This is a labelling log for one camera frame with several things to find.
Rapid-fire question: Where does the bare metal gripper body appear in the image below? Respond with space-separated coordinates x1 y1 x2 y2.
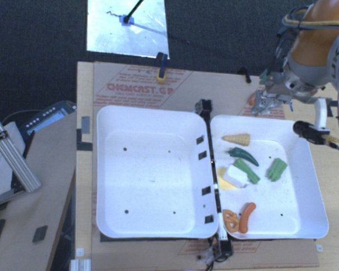
264 69 319 104

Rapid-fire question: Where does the brown cardboard board red print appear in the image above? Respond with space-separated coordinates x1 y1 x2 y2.
84 61 329 271

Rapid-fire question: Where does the beige ice cream cone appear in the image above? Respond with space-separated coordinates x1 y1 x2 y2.
221 132 252 148

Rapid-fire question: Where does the green chili pepper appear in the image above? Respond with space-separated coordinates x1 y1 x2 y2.
227 146 261 168

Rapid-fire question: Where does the green bean bundle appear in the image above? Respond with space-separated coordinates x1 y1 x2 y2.
266 157 289 183
233 158 262 186

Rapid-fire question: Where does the white block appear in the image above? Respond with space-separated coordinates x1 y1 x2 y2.
222 164 250 189

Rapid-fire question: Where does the thin black and white rod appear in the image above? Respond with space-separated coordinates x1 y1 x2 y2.
194 112 233 242

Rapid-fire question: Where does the yellow cheese slice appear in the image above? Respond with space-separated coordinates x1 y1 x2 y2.
215 167 239 191

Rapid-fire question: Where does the white plastic tray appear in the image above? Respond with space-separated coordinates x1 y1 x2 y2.
205 114 335 245
91 104 225 244

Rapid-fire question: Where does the orange sausage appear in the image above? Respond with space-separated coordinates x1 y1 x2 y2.
238 201 257 235

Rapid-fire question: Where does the brown pretzel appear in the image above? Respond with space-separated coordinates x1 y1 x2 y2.
221 209 241 233

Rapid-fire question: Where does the black cylinder on white bracket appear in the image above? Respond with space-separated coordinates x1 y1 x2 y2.
291 97 333 146

